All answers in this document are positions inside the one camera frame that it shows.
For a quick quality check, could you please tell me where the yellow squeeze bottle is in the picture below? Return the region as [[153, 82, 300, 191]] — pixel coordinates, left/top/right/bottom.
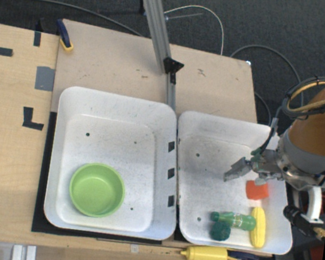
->
[[179, 241, 241, 260]]

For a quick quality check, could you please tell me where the green plastic bottle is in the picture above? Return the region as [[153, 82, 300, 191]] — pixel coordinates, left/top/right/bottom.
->
[[209, 208, 259, 233]]

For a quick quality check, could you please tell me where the white plastic tray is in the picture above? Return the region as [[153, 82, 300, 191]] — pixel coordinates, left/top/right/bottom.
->
[[160, 108, 311, 259], [40, 83, 196, 246]]

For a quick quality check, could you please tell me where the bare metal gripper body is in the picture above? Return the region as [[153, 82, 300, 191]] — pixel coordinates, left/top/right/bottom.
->
[[247, 147, 325, 194]]

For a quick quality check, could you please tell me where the black cylinder on white bracket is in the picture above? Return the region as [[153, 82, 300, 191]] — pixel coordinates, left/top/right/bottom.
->
[[279, 182, 325, 242]]

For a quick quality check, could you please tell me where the orange cube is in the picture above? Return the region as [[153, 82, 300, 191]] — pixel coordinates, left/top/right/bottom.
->
[[243, 179, 271, 202]]

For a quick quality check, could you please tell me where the pale wood board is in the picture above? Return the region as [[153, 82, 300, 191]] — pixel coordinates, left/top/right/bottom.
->
[[31, 18, 303, 260]]

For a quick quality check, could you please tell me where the green bowl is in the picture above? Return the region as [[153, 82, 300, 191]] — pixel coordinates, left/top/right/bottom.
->
[[65, 158, 130, 222]]

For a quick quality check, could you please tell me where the yellow corn cob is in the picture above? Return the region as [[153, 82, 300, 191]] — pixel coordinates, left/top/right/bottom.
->
[[245, 206, 271, 250]]

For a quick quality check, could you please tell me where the green broccoli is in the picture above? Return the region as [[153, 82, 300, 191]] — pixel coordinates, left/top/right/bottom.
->
[[209, 220, 233, 243]]

